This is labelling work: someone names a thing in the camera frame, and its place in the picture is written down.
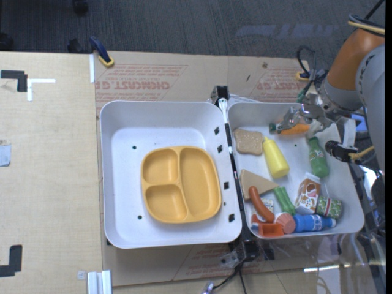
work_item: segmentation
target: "chocolate milk carton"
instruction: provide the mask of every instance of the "chocolate milk carton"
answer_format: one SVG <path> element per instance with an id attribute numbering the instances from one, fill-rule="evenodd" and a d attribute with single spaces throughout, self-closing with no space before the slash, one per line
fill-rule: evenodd
<path id="1" fill-rule="evenodd" d="M 298 195 L 294 204 L 295 211 L 299 214 L 314 214 L 320 195 L 320 188 L 320 178 L 306 172 L 305 179 L 298 188 Z"/>

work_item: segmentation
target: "yellow cable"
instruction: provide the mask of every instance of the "yellow cable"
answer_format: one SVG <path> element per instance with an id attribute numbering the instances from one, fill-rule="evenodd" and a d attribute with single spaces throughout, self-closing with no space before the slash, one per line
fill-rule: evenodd
<path id="1" fill-rule="evenodd" d="M 361 151 L 360 153 L 349 153 L 349 156 L 351 157 L 351 160 L 358 160 L 359 158 L 363 157 L 365 154 L 367 154 L 369 151 L 372 151 L 374 149 L 374 146 L 370 146 L 369 148 L 365 149 L 364 151 Z"/>
<path id="2" fill-rule="evenodd" d="M 358 27 L 358 28 L 365 29 L 367 31 L 376 32 L 377 34 L 385 35 L 385 28 L 378 28 L 378 27 L 375 27 L 375 26 L 355 23 L 355 22 L 352 22 L 352 21 L 348 21 L 348 24 L 351 25 L 351 26 L 355 26 L 355 27 Z"/>

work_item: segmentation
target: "yellow bottle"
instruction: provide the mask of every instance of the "yellow bottle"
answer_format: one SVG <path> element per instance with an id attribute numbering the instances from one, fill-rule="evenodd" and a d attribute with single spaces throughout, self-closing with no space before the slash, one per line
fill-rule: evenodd
<path id="1" fill-rule="evenodd" d="M 278 179 L 287 175 L 290 167 L 275 141 L 264 137 L 263 150 L 272 177 Z"/>

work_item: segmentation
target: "blue bottle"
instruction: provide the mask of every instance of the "blue bottle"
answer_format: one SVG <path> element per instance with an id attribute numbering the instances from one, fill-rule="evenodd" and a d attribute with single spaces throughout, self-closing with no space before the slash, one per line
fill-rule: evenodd
<path id="1" fill-rule="evenodd" d="M 321 231 L 325 227 L 333 228 L 336 225 L 336 220 L 330 217 L 323 217 L 318 214 L 295 214 L 295 231 L 294 232 L 309 232 Z"/>

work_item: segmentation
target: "hot dog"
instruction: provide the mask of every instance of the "hot dog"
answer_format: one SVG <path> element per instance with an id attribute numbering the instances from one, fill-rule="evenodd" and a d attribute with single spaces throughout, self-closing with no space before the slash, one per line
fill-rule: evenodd
<path id="1" fill-rule="evenodd" d="M 274 222 L 275 215 L 264 205 L 255 186 L 251 186 L 249 188 L 249 196 L 258 214 L 261 215 L 267 222 Z"/>

